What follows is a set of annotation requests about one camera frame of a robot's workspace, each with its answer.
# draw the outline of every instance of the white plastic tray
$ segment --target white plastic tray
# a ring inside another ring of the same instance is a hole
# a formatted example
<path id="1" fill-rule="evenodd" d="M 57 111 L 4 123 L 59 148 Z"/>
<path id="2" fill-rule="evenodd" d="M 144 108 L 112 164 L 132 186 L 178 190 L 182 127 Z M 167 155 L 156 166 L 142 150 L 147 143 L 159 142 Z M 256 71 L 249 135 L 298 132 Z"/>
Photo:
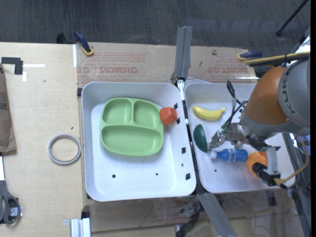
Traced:
<path id="1" fill-rule="evenodd" d="M 196 187 L 182 99 L 169 83 L 92 82 L 82 90 L 85 187 L 96 201 L 182 197 Z M 100 141 L 104 104 L 115 97 L 151 101 L 174 107 L 180 123 L 164 127 L 162 149 L 153 156 L 135 157 L 107 152 Z"/>
<path id="2" fill-rule="evenodd" d="M 233 84 L 236 97 L 239 101 L 248 100 L 255 84 Z M 188 106 L 188 116 L 190 129 L 193 137 L 194 128 L 201 124 L 207 137 L 207 142 L 211 141 L 212 136 L 217 130 L 221 130 L 221 125 L 228 119 L 232 109 L 232 97 L 227 90 L 226 84 L 218 83 L 191 83 L 185 88 L 185 97 Z M 205 109 L 216 110 L 225 107 L 226 110 L 221 118 L 215 121 L 207 121 L 198 118 L 193 113 L 193 106 L 197 105 Z M 233 122 L 239 122 L 240 113 L 236 113 Z M 282 134 L 266 140 L 271 146 L 281 146 L 277 151 L 277 169 L 281 172 L 281 178 L 286 178 L 293 173 L 286 145 Z M 230 193 L 254 190 L 266 190 L 278 188 L 278 186 L 267 186 L 262 179 L 252 175 L 246 162 L 225 162 L 221 159 L 210 159 L 209 154 L 201 151 L 194 145 L 200 180 L 204 188 L 212 193 Z M 234 148 L 230 142 L 226 141 L 215 150 Z M 243 147 L 249 154 L 256 150 L 244 144 Z M 286 182 L 287 186 L 294 183 L 294 178 Z"/>

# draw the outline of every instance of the gray ring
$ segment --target gray ring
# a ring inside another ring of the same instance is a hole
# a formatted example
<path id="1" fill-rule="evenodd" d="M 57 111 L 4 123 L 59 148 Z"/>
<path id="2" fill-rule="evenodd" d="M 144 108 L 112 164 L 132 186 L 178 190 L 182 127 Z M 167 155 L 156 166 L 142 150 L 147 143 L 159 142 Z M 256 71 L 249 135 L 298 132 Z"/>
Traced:
<path id="1" fill-rule="evenodd" d="M 51 153 L 51 147 L 52 145 L 54 144 L 54 142 L 58 139 L 62 139 L 62 138 L 66 138 L 66 139 L 71 139 L 72 141 L 74 141 L 78 147 L 78 152 L 77 152 L 77 155 L 71 159 L 71 160 L 66 160 L 66 161 L 62 161 L 62 160 L 58 160 L 56 159 L 53 154 Z M 48 155 L 49 155 L 49 158 L 56 164 L 59 164 L 59 165 L 69 165 L 73 162 L 75 162 L 76 160 L 78 160 L 78 158 L 80 157 L 80 154 L 81 154 L 81 144 L 80 144 L 80 141 L 79 139 L 77 139 L 75 136 L 71 135 L 71 134 L 68 134 L 68 133 L 63 133 L 63 134 L 59 134 L 59 135 L 56 135 L 54 136 L 49 144 L 48 144 Z"/>

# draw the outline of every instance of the scissors handle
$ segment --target scissors handle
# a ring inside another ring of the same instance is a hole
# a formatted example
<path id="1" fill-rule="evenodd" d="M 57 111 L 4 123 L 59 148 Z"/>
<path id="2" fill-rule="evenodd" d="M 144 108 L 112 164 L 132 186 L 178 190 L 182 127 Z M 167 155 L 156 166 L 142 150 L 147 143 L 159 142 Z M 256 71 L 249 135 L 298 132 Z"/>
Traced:
<path id="1" fill-rule="evenodd" d="M 17 215 L 11 219 L 10 218 L 10 208 L 17 207 Z M 21 206 L 16 199 L 12 196 L 7 189 L 5 180 L 0 181 L 0 220 L 4 220 L 5 223 L 11 225 L 14 222 L 18 221 L 21 215 Z"/>

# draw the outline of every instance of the red object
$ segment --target red object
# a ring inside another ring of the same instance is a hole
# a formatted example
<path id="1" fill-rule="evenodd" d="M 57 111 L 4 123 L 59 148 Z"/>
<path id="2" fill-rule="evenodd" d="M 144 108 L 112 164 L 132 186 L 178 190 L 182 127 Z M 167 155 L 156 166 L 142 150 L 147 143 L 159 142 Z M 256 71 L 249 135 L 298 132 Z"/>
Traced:
<path id="1" fill-rule="evenodd" d="M 159 116 L 163 124 L 172 124 L 177 120 L 177 112 L 172 107 L 164 107 L 160 110 Z"/>

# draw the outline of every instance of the dark green oval object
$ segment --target dark green oval object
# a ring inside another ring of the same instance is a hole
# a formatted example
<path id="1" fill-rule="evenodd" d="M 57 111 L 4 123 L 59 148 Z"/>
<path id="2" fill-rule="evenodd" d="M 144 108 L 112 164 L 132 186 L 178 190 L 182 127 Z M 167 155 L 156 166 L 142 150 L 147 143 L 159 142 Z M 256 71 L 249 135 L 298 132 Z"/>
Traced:
<path id="1" fill-rule="evenodd" d="M 207 153 L 207 142 L 206 135 L 201 124 L 198 124 L 193 131 L 194 142 L 196 143 L 198 149 Z"/>

